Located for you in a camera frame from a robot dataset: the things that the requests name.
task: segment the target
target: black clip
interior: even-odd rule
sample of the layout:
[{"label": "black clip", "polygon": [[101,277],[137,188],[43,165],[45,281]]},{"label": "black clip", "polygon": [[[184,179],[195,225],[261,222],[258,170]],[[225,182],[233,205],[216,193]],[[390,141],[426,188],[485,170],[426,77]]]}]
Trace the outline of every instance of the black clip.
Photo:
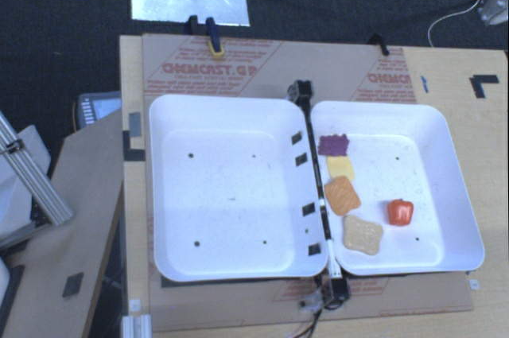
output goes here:
[{"label": "black clip", "polygon": [[380,34],[377,33],[373,34],[367,43],[369,45],[370,44],[380,45],[380,48],[382,49],[382,54],[384,56],[388,56],[390,54],[389,50],[387,49],[387,46],[385,45],[385,40]]},{"label": "black clip", "polygon": [[299,107],[305,99],[308,103],[312,97],[313,85],[310,80],[296,80],[293,85],[290,85],[286,92],[286,98]]},{"label": "black clip", "polygon": [[190,16],[184,25],[184,34],[194,36],[198,34],[198,16]]},{"label": "black clip", "polygon": [[5,149],[0,151],[0,155],[5,153],[9,154],[16,153],[17,151],[23,149],[23,147],[25,147],[25,143],[23,143],[23,141],[20,138],[17,138],[12,143],[6,145]]}]

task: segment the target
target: screen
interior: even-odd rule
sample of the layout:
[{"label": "screen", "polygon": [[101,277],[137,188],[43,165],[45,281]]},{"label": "screen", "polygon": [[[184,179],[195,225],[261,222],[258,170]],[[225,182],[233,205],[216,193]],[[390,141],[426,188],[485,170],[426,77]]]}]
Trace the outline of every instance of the screen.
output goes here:
[{"label": "screen", "polygon": [[92,102],[94,103],[95,117],[98,120],[120,109],[122,106],[122,100],[120,98],[94,99]]}]

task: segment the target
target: bread slice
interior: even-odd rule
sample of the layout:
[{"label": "bread slice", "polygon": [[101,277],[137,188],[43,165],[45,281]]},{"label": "bread slice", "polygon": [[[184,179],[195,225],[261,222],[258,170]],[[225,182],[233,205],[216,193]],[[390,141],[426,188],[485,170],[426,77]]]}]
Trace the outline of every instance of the bread slice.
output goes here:
[{"label": "bread slice", "polygon": [[343,219],[343,244],[347,249],[375,255],[380,250],[383,236],[382,225],[362,220],[355,215],[346,215]]}]

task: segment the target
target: orange food item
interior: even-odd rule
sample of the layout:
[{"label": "orange food item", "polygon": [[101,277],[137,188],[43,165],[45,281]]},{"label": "orange food item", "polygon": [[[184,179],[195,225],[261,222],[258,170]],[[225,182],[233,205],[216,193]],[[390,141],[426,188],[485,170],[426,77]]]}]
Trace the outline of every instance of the orange food item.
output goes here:
[{"label": "orange food item", "polygon": [[352,209],[360,207],[359,196],[346,176],[335,178],[324,190],[325,198],[336,215],[346,215]]},{"label": "orange food item", "polygon": [[401,199],[393,200],[387,205],[387,212],[389,213],[389,223],[391,225],[408,225],[412,220],[414,204]]}]

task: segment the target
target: tray hinge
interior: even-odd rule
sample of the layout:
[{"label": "tray hinge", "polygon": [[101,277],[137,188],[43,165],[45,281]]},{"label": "tray hinge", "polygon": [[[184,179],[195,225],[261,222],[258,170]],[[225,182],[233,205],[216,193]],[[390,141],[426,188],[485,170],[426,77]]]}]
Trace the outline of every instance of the tray hinge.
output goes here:
[{"label": "tray hinge", "polygon": [[324,227],[325,240],[328,248],[328,274],[332,280],[332,295],[337,301],[345,301],[350,297],[348,280],[343,277],[343,271],[336,261],[333,249],[333,240],[328,223],[327,207],[325,205],[324,188],[320,175],[320,165],[318,164],[318,153],[313,133],[313,124],[311,123],[311,98],[313,97],[313,84],[310,80],[296,80],[288,88],[286,98],[299,106],[304,112],[305,125],[308,132],[309,148],[311,149],[311,158],[317,183],[318,199],[320,205],[321,221]]},{"label": "tray hinge", "polygon": [[350,287],[346,278],[331,278],[327,274],[315,277],[317,289],[302,297],[299,302],[301,312],[317,313],[322,309],[333,311],[343,305],[350,297]]}]

